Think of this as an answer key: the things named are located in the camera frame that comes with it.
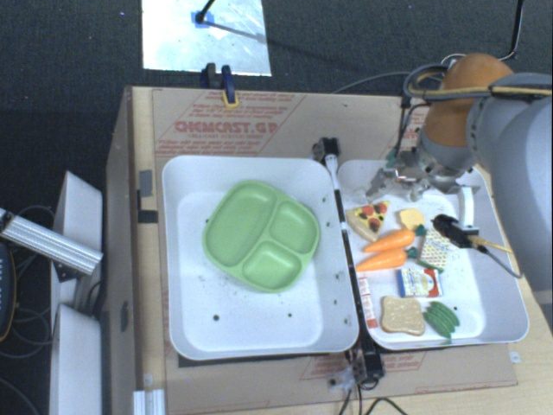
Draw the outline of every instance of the toy pizza slice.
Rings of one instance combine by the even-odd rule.
[[[380,203],[348,209],[346,211],[347,224],[364,239],[376,241],[389,204],[389,201],[381,201]]]

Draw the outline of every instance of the green plate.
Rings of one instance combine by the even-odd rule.
[[[269,184],[240,182],[213,212],[203,249],[220,269],[265,292],[288,289],[319,243],[319,222],[300,202]]]

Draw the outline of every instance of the toy carrot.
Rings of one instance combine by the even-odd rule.
[[[411,247],[408,251],[402,248],[390,249],[377,253],[376,255],[366,259],[359,263],[355,270],[357,272],[362,271],[377,271],[379,269],[391,269],[394,267],[401,267],[409,259],[415,259],[417,256],[417,250]]]
[[[377,239],[374,243],[366,246],[363,252],[382,252],[390,249],[406,247],[415,241],[415,233],[410,229],[404,228],[392,232],[385,237]]]

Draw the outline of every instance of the cardboard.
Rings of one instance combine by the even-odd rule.
[[[168,338],[167,272],[160,192],[163,165],[175,155],[309,157],[321,137],[340,140],[342,162],[384,158],[395,144],[399,98],[127,88],[108,162],[108,299],[111,409],[131,410],[132,390],[165,389],[170,414],[214,413],[341,401],[328,379],[343,354],[194,363]],[[411,128],[423,121],[418,113]],[[407,134],[410,146],[414,132]],[[144,197],[140,174],[156,181]],[[127,303],[128,325],[120,328]],[[370,396],[513,386],[506,345],[384,355],[386,376]]]

